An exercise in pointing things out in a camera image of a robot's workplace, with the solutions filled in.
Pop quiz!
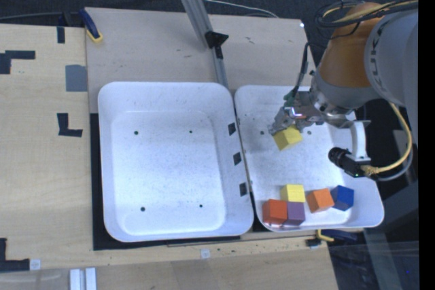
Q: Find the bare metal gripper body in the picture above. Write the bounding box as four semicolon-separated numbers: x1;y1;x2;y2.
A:
284;90;357;129

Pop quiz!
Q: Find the yellow cube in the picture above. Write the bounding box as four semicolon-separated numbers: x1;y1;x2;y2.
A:
273;124;304;151
279;183;307;204

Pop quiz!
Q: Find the white plastic tray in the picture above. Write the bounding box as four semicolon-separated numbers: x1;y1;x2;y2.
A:
233;84;385;234
97;80;256;243

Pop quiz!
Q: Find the orange cube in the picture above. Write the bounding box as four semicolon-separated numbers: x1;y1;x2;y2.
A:
306;187;336;214

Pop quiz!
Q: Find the blue cube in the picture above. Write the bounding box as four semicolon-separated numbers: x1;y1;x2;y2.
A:
330;185;355;212

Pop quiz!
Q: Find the purple cube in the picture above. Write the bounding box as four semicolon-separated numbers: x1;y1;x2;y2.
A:
283;200;307;227

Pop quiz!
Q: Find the red cube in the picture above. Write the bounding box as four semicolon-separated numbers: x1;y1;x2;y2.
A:
262;198;289;226

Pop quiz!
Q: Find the pale wood board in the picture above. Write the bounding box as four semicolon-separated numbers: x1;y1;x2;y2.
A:
84;6;366;249

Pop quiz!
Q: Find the black cylinder on white bracket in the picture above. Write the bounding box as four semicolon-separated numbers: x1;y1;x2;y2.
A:
328;119;374;179

